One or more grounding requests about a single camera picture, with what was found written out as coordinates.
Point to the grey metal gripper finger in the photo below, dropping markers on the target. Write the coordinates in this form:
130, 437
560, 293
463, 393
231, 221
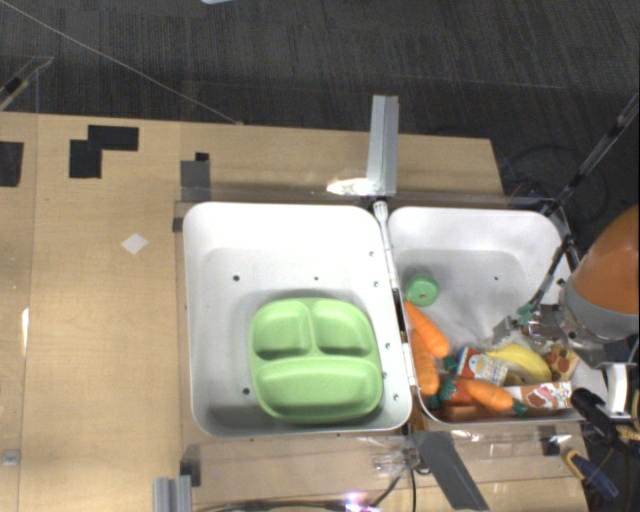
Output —
536, 334
506, 330

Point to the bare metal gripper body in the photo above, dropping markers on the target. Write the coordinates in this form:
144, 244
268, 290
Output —
575, 337

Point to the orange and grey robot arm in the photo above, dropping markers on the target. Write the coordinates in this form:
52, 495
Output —
607, 280

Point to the pizza slice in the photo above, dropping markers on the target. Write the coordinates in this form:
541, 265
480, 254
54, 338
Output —
564, 362

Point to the yellow banana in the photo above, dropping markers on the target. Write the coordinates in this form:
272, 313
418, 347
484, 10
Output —
525, 361

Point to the red and white carton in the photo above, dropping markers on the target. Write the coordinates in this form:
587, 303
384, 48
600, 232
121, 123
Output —
480, 366

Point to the orange carrot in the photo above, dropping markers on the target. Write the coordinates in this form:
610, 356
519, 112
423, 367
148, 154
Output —
487, 394
425, 372
429, 330

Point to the white plastic tray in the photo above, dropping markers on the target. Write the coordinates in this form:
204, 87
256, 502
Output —
300, 250
465, 255

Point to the brown sausage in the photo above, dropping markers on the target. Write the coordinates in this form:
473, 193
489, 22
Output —
462, 412

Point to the green round can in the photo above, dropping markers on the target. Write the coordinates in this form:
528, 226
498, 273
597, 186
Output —
421, 290

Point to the green divided plate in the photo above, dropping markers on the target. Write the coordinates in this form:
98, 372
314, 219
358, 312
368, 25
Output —
315, 370

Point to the black cylinder on white bracket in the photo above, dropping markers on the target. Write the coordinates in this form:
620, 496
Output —
595, 405

